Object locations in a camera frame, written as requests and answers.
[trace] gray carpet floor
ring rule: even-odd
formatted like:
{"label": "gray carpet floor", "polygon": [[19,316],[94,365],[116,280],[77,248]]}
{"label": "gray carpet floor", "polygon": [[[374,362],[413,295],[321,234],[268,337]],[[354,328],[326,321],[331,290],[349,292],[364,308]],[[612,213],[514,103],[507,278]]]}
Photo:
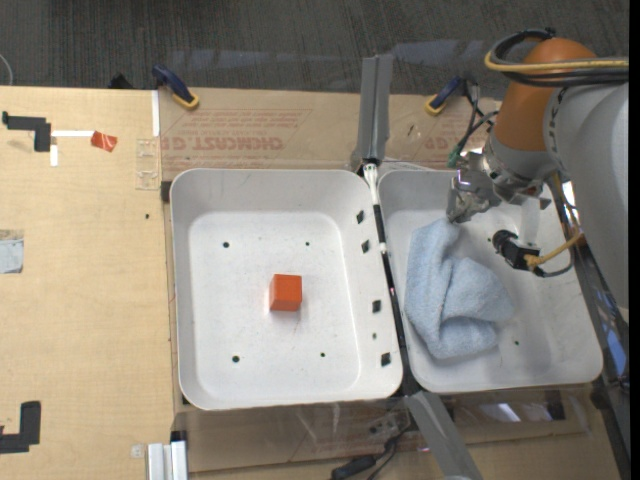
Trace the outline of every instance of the gray carpet floor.
{"label": "gray carpet floor", "polygon": [[[14,83],[155,86],[164,63],[194,87],[359,92],[364,57],[393,53],[393,93],[453,76],[500,97],[492,44],[553,27],[601,56],[629,55],[630,0],[0,0]],[[0,84],[8,83],[0,63]]]}

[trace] wooden table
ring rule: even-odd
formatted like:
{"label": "wooden table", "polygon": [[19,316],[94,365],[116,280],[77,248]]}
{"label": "wooden table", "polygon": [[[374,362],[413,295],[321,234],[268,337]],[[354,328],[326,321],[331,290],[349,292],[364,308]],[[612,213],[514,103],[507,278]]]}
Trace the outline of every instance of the wooden table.
{"label": "wooden table", "polygon": [[[0,127],[0,230],[24,233],[24,269],[0,274],[0,426],[19,431],[20,404],[42,404],[40,444],[0,455],[0,479],[145,478],[148,443],[174,416],[163,202],[137,190],[136,141],[151,138],[150,91],[0,87],[0,110],[46,117],[54,130],[116,136],[58,142],[59,166],[33,134]],[[479,444],[487,479],[618,478],[597,411],[585,431]],[[194,478],[326,480],[344,461]],[[436,479],[425,453],[402,453],[381,479]]]}

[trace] orange sticker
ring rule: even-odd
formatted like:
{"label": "orange sticker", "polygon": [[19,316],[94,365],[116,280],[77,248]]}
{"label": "orange sticker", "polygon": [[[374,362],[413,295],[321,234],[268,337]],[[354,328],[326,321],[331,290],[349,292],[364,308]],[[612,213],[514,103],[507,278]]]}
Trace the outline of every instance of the orange sticker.
{"label": "orange sticker", "polygon": [[102,132],[95,131],[91,136],[91,145],[104,149],[105,151],[113,151],[118,143],[118,138],[112,135],[106,135]]}

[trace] white cable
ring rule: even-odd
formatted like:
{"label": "white cable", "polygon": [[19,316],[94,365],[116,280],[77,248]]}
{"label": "white cable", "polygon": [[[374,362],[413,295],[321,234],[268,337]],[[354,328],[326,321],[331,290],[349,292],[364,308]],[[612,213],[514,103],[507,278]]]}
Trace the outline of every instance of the white cable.
{"label": "white cable", "polygon": [[11,69],[11,66],[7,62],[7,59],[5,59],[2,56],[2,54],[0,54],[0,60],[2,60],[2,62],[4,62],[4,65],[7,66],[7,70],[9,71],[9,85],[13,85],[13,70]]}

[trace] blue towel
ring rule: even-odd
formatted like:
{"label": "blue towel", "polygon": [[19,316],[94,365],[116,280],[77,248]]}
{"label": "blue towel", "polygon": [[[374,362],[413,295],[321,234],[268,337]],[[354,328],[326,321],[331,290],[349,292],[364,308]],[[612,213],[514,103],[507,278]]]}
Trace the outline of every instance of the blue towel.
{"label": "blue towel", "polygon": [[415,230],[409,246],[404,310],[437,359],[469,356],[498,343],[494,322],[514,307],[498,277],[450,248],[460,226],[446,218]]}

